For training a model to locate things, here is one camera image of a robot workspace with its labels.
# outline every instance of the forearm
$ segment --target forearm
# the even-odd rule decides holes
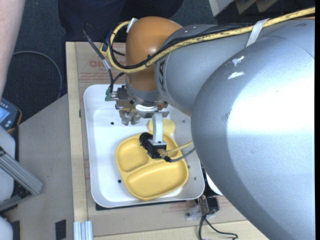
[[[0,0],[0,100],[16,45],[26,0]]]

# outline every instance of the tray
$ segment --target tray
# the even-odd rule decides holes
[[[105,208],[145,205],[161,202],[177,202],[196,199],[205,189],[202,167],[196,152],[185,160],[188,180],[182,187],[166,195],[140,200],[134,197],[122,181],[116,160],[116,150],[125,139],[149,131],[149,119],[125,126],[121,123],[115,101],[105,101],[107,84],[88,87],[83,95],[85,122],[88,141],[91,193],[95,202]],[[180,146],[192,139],[190,117],[172,106],[168,106],[168,119],[175,123],[175,132],[170,136]],[[185,154],[193,145],[182,149]]]

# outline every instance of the person's leg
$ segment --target person's leg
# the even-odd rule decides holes
[[[119,21],[126,0],[58,0],[59,18],[64,27],[65,41],[86,41],[82,28],[84,23],[94,25],[105,36]],[[92,40],[97,35],[89,27]]]
[[[184,0],[127,0],[121,12],[121,20],[140,19],[146,16],[172,17]]]

